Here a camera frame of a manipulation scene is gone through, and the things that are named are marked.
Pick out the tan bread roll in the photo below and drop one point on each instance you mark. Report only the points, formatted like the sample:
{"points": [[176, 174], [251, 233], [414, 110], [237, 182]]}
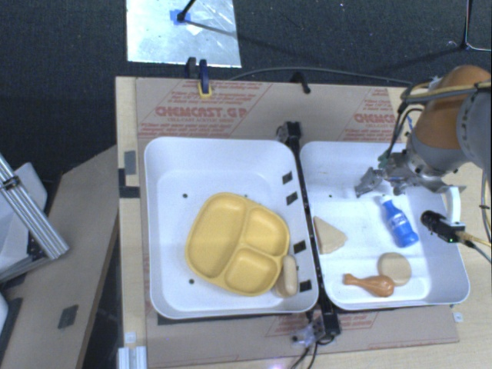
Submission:
{"points": [[288, 277]]}

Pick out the yellow divided plate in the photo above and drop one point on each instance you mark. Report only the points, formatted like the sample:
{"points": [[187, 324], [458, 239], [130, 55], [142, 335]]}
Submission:
{"points": [[223, 237]]}

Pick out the tan round biscuit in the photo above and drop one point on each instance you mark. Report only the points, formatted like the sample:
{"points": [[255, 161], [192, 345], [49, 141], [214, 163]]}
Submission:
{"points": [[396, 267]]}

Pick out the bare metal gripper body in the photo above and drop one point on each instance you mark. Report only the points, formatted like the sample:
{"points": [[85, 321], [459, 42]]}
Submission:
{"points": [[413, 171]]}

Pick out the thin black rod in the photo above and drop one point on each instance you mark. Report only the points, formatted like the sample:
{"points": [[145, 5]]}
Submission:
{"points": [[306, 213]]}

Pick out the black cylinder on white bracket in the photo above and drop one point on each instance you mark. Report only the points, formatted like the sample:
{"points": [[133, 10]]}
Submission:
{"points": [[438, 223]]}

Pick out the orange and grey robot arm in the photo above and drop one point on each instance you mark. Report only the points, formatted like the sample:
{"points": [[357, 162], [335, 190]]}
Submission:
{"points": [[442, 121]]}

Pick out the white plastic tray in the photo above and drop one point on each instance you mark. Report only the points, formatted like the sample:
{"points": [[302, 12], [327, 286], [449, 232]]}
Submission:
{"points": [[215, 167], [357, 210]]}

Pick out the beige triangular bread slice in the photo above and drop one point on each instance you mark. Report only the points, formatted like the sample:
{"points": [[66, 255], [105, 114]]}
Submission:
{"points": [[327, 237]]}

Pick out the brown chicken drumstick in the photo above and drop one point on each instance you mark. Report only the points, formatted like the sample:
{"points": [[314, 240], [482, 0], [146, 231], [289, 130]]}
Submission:
{"points": [[378, 286]]}

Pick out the blue bottle white cap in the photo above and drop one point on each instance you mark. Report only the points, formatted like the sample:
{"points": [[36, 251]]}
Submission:
{"points": [[397, 225]]}

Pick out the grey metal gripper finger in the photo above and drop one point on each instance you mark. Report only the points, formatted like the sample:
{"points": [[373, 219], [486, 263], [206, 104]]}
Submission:
{"points": [[399, 189], [368, 181]]}

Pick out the brown cardboard board red print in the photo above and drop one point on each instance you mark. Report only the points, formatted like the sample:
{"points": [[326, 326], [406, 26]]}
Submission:
{"points": [[238, 110]]}

